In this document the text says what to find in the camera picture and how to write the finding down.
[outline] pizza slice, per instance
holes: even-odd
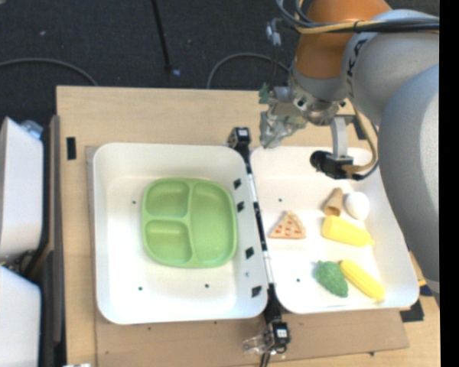
[[[298,216],[288,211],[271,232],[269,238],[303,239],[306,238],[306,229]]]

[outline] white object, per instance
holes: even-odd
[[[89,169],[96,300],[107,320],[221,320],[263,311],[267,278],[246,166],[237,152],[223,146],[111,143],[96,150]],[[163,177],[212,180],[231,192],[235,205],[243,202],[231,261],[217,268],[174,268],[148,255],[142,242],[142,194]]]
[[[36,284],[0,267],[0,367],[37,367],[41,291]]]
[[[357,220],[365,220],[369,215],[370,202],[367,196],[362,192],[348,193],[345,197],[345,209]]]
[[[334,180],[310,165],[309,157],[316,150],[329,148],[257,148],[250,158],[265,235],[287,210],[296,213],[306,228],[306,239],[267,239],[275,289],[282,306],[293,313],[411,306],[418,298],[417,278],[379,171],[363,181]],[[370,153],[360,148],[350,148],[349,155],[358,164],[370,158]],[[369,197],[371,210],[366,221],[354,219],[345,211],[340,217],[367,229],[375,240],[374,246],[359,248],[321,236],[322,205],[335,187],[341,187],[344,195],[361,191]],[[386,289],[383,302],[376,303],[352,285],[349,297],[337,297],[316,282],[313,271],[318,260],[345,258],[359,262],[381,280]]]
[[[6,118],[0,130],[0,262],[35,250],[43,221],[43,145]]]

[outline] black floor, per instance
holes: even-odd
[[[151,0],[7,0],[0,5],[0,63],[23,58],[59,60],[101,86],[204,88],[215,64],[240,52],[271,55],[267,21],[274,0],[157,0],[175,73],[168,80]],[[393,8],[439,15],[440,0],[386,0]],[[286,34],[281,61],[297,37]],[[269,74],[259,59],[231,60],[213,88],[258,89]],[[278,80],[285,81],[284,72]],[[5,116],[46,125],[56,85],[91,85],[55,62],[0,67],[0,124]]]

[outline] green divided tray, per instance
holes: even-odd
[[[142,235],[155,260],[181,268],[213,268],[235,254],[236,214],[230,192],[196,178],[163,178],[143,194]]]

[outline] white egg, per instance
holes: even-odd
[[[345,209],[355,219],[364,220],[369,215],[369,198],[362,192],[352,192],[345,198]]]

